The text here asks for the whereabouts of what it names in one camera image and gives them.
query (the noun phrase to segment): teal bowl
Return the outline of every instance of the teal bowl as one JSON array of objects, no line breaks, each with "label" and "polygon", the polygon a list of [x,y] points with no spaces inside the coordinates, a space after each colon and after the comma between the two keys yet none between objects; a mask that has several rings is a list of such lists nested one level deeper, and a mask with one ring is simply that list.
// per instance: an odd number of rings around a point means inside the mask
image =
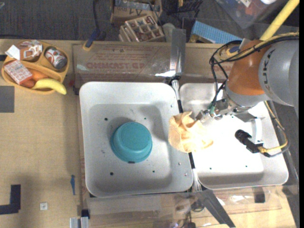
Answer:
[{"label": "teal bowl", "polygon": [[122,161],[142,162],[152,151],[152,137],[144,125],[128,122],[119,126],[112,134],[111,149]]}]

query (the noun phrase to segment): black mat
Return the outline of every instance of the black mat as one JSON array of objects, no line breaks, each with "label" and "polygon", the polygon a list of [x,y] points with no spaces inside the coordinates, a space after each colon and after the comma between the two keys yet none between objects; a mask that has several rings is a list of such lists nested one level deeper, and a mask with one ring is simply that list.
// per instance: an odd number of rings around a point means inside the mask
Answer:
[{"label": "black mat", "polygon": [[0,86],[0,113],[15,111],[15,87]]}]

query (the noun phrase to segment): small sink basin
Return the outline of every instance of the small sink basin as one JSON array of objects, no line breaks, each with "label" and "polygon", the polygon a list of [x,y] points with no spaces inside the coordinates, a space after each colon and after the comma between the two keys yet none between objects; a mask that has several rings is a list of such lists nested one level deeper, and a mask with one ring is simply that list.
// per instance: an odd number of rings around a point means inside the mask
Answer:
[{"label": "small sink basin", "polygon": [[[85,181],[96,197],[182,192],[192,186],[188,154],[168,143],[169,118],[179,113],[174,90],[163,83],[89,82],[79,92]],[[124,123],[145,126],[152,137],[148,158],[128,163],[111,149]]]},{"label": "small sink basin", "polygon": [[[213,84],[184,84],[180,98],[184,111],[192,111],[196,117],[206,110],[214,97]],[[274,127],[263,102],[249,112],[261,118],[262,140],[266,148],[279,145]],[[212,146],[193,153],[194,164],[200,183],[208,189],[231,189],[254,186],[281,185],[288,179],[288,169],[283,155],[267,158],[260,153],[252,154],[234,136],[238,129],[252,135],[252,123],[237,117],[224,116],[221,120],[209,118],[203,125],[213,139]]]}]

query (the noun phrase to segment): yellow plate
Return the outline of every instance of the yellow plate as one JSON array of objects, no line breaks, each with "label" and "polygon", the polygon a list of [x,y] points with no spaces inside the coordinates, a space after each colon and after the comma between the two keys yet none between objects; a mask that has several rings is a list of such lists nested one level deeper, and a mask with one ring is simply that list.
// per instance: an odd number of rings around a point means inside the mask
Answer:
[{"label": "yellow plate", "polygon": [[[45,75],[49,76],[50,78],[53,78],[55,80],[58,80],[59,82],[63,83],[63,80],[65,79],[65,76],[67,74],[69,65],[70,65],[70,58],[67,55],[67,53],[56,47],[53,46],[49,43],[43,42],[43,41],[39,41],[42,44],[42,53],[40,54],[39,58],[35,58],[32,61],[25,61],[25,60],[21,60],[21,63],[28,68],[32,68],[35,69],[37,71],[40,71],[41,73],[44,73]],[[56,69],[48,60],[47,58],[44,56],[44,53],[47,49],[49,49],[50,47],[55,47],[57,50],[59,50],[66,58],[67,58],[67,63],[66,65],[62,68],[62,69]],[[31,88],[26,88],[24,86],[18,85],[5,71],[4,71],[4,66],[9,63],[10,61],[15,60],[14,58],[11,58],[9,56],[6,57],[4,63],[3,63],[3,67],[1,69],[1,73],[2,76],[4,78],[4,80],[6,82],[8,82],[9,84],[24,89],[26,91],[30,91],[36,94],[41,94],[41,95],[48,95],[51,93],[54,93],[55,90],[53,89],[31,89]]]}]

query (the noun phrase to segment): blue object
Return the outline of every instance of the blue object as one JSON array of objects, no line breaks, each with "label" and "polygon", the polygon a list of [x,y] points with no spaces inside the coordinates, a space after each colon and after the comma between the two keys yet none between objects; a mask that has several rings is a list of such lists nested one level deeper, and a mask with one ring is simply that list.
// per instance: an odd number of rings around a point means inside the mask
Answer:
[{"label": "blue object", "polygon": [[122,161],[142,162],[152,151],[152,137],[144,125],[128,122],[118,127],[113,133],[111,149]]},{"label": "blue object", "polygon": [[74,175],[72,175],[71,176],[71,185],[72,185],[72,190],[73,190],[73,195],[76,195],[75,194],[75,176]]},{"label": "blue object", "polygon": [[217,44],[226,44],[233,40],[242,40],[240,37],[234,36],[199,21],[195,21],[192,27],[191,35],[198,35]]},{"label": "blue object", "polygon": [[232,47],[229,49],[229,52],[230,53],[234,53],[234,52],[237,52],[239,50],[239,47],[238,46],[235,46],[235,47]]},{"label": "blue object", "polygon": [[92,45],[93,41],[95,41],[99,37],[99,35],[100,30],[96,28],[91,34],[90,38],[87,40],[85,47],[89,48]]}]

